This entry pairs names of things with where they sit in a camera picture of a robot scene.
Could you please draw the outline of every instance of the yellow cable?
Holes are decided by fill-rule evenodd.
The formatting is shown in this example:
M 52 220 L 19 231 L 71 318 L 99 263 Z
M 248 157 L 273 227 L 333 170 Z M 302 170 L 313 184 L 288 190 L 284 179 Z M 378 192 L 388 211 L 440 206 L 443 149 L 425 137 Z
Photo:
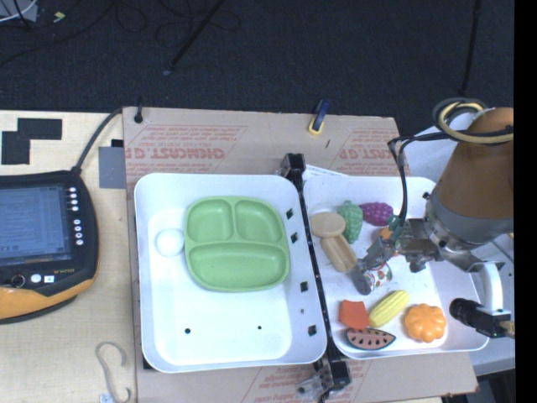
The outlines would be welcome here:
M 513 140 L 513 134 L 504 134 L 501 136 L 493 136 L 489 138 L 484 138 L 480 136 L 471 136 L 469 134 L 459 133 L 456 130 L 453 130 L 450 128 L 450 126 L 446 123 L 446 115 L 451 112 L 455 107 L 458 107 L 459 105 L 463 105 L 464 107 L 471 107 L 476 109 L 478 112 L 483 110 L 483 107 L 480 106 L 477 103 L 461 103 L 461 102 L 454 102 L 449 106 L 446 106 L 439 114 L 438 117 L 438 124 L 441 126 L 442 130 L 444 130 L 445 133 L 449 134 L 452 138 L 461 140 L 463 142 L 470 142 L 473 144 L 499 144 L 502 142 L 508 142 L 510 140 Z

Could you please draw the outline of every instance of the yellow corn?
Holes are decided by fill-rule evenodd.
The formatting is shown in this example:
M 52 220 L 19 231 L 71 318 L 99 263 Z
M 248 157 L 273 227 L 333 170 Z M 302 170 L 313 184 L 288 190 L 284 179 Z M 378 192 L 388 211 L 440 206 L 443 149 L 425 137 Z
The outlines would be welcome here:
M 369 325 L 381 327 L 390 322 L 409 304 L 410 295 L 405 290 L 396 290 L 384 297 L 369 313 Z

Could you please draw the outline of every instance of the toy watermelon slice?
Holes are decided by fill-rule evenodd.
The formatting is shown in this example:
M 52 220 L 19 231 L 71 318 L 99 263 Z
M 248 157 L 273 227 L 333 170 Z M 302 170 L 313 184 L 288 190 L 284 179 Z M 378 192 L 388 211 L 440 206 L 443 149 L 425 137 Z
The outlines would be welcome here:
M 386 348 L 395 340 L 395 336 L 389 332 L 377 328 L 349 328 L 346 332 L 349 343 L 364 351 L 377 351 Z

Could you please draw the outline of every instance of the white egg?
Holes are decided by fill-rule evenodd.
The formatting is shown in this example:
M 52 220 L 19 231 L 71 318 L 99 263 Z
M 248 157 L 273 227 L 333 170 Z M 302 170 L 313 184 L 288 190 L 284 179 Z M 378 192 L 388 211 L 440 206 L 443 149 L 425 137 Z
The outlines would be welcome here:
M 185 239 L 178 228 L 166 228 L 157 234 L 157 250 L 164 257 L 173 257 L 183 250 Z

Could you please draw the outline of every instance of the dark floor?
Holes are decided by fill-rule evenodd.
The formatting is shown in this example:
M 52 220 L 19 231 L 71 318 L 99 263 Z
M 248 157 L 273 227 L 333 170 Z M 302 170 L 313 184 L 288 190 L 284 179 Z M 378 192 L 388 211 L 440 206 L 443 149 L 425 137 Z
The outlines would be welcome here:
M 217 1 L 39 0 L 35 22 L 0 20 L 0 108 L 309 113 L 327 97 L 417 133 L 461 95 L 474 20 L 466 96 L 514 104 L 514 0 L 225 0 L 165 76 Z

